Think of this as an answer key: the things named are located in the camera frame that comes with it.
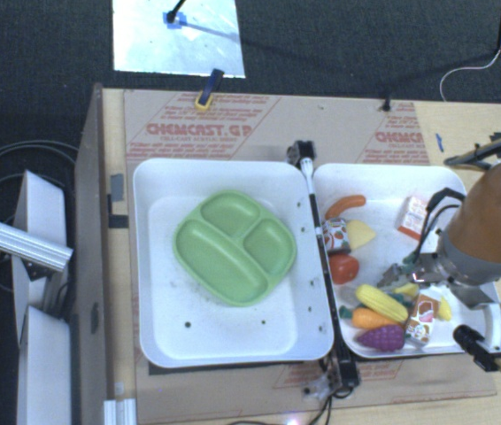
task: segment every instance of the yellow corn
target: yellow corn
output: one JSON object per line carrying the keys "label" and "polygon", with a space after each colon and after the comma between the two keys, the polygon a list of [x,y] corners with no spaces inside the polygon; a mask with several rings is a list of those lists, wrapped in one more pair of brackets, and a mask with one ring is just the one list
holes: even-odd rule
{"label": "yellow corn", "polygon": [[408,319],[406,307],[372,285],[360,285],[355,295],[362,304],[395,322],[404,323]]}
{"label": "yellow corn", "polygon": [[442,296],[442,301],[439,303],[439,310],[437,311],[437,316],[440,320],[449,321],[451,319],[451,307],[449,302],[445,300]]}

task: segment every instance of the toy tomato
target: toy tomato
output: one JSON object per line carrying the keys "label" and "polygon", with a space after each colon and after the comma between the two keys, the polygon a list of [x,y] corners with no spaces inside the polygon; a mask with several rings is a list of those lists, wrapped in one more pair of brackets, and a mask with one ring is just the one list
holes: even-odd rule
{"label": "toy tomato", "polygon": [[331,279],[336,285],[350,282],[358,274],[358,260],[345,253],[336,253],[329,257]]}

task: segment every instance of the green divided plate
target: green divided plate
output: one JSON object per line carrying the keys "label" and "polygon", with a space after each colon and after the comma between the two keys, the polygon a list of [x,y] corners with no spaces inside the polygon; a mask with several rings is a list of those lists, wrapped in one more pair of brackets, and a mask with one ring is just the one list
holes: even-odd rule
{"label": "green divided plate", "polygon": [[230,305],[253,305],[291,268],[294,236],[263,205],[236,190],[214,194],[186,217],[173,237],[181,265]]}

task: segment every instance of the food package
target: food package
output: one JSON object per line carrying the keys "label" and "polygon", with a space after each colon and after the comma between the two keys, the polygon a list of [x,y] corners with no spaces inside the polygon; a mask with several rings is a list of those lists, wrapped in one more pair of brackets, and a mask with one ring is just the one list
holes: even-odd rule
{"label": "food package", "polygon": [[347,223],[341,217],[325,220],[321,225],[323,230],[323,241],[328,253],[351,252],[349,235],[347,234]]}
{"label": "food package", "polygon": [[435,287],[420,292],[405,326],[406,337],[410,343],[418,346],[425,346],[429,343],[441,297],[441,293]]}
{"label": "food package", "polygon": [[426,219],[427,205],[428,203],[419,197],[408,197],[397,218],[396,228],[398,231],[419,241]]}

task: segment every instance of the black carpet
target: black carpet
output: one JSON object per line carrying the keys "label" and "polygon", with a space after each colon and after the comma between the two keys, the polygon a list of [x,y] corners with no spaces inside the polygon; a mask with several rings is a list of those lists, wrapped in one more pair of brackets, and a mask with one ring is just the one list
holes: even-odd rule
{"label": "black carpet", "polygon": [[[236,0],[247,78],[221,91],[440,100],[454,67],[486,65],[501,0]],[[77,145],[95,82],[201,89],[203,79],[112,70],[112,0],[0,0],[0,146],[29,139]],[[452,101],[501,103],[501,59],[456,73]],[[71,183],[59,159],[21,152],[0,177],[28,168]],[[0,220],[18,183],[0,188]],[[0,280],[8,283],[8,266]],[[15,423],[17,344],[12,298],[0,290],[0,424]]]}

